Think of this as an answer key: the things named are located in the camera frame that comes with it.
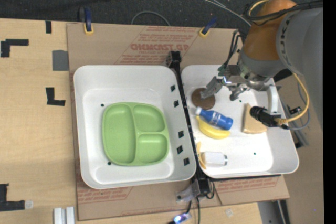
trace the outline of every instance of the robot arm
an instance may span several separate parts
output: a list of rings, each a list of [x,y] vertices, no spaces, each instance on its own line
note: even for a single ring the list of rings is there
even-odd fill
[[[251,16],[251,11],[261,4],[257,16]],[[214,77],[201,98],[213,95],[222,86],[232,92],[231,101],[249,89],[268,90],[267,81],[288,68],[298,81],[296,74],[305,77],[306,96],[310,96],[323,128],[323,2],[297,5],[291,0],[260,0],[249,7],[246,16],[254,24],[237,65],[224,63],[218,69],[223,79]],[[274,122],[282,125],[288,121]]]

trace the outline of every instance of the cardboard box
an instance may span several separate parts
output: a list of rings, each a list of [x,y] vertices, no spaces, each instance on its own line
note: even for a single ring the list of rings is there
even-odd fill
[[[200,29],[189,27],[94,26],[94,34],[86,35],[83,23],[67,24],[79,220],[185,210],[187,204],[176,202],[176,192],[188,187],[189,180],[106,190],[92,189],[83,182],[73,75],[85,65],[164,65],[171,50],[181,52],[181,68],[221,65],[227,58],[234,29],[211,29],[204,38],[198,34]],[[289,198],[283,176],[231,179],[216,182],[215,186],[214,198],[202,199],[202,207]]]

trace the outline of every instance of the blue bottle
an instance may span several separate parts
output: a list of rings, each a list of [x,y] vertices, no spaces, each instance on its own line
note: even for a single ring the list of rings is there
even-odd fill
[[[226,117],[214,110],[203,110],[198,107],[196,109],[196,115],[202,116],[205,121],[213,126],[217,126],[223,130],[230,130],[233,119]]]

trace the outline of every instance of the blue clamp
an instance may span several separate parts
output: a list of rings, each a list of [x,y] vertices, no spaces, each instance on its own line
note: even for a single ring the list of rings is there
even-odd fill
[[[91,19],[91,11],[89,8],[84,8],[84,13],[85,13],[84,32],[86,35],[92,35],[93,25],[92,25],[92,19]]]
[[[210,31],[209,31],[210,28],[214,27],[216,25],[216,21],[217,21],[217,17],[213,17],[206,26],[204,26],[200,29],[198,34],[201,37],[207,37],[207,35],[209,35],[209,33],[210,33]]]

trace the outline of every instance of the yellow banana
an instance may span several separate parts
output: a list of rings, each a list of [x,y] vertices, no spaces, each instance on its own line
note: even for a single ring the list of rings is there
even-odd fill
[[[199,116],[196,116],[196,119],[198,121],[199,130],[210,138],[224,139],[224,138],[227,138],[230,135],[230,131],[219,130],[217,128],[214,128],[210,124],[201,120],[201,118]]]

